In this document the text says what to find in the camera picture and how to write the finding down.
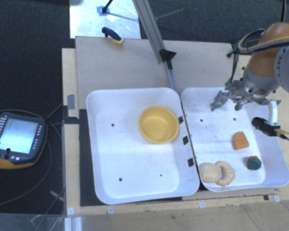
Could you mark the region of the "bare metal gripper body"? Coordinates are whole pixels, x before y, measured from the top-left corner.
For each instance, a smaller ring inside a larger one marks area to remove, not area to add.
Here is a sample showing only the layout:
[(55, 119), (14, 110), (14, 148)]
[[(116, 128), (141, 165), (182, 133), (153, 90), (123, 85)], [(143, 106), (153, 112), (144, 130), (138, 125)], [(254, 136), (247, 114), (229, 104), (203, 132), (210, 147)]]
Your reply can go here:
[(272, 92), (268, 81), (234, 80), (227, 82), (228, 98), (235, 103), (267, 103), (266, 97)]

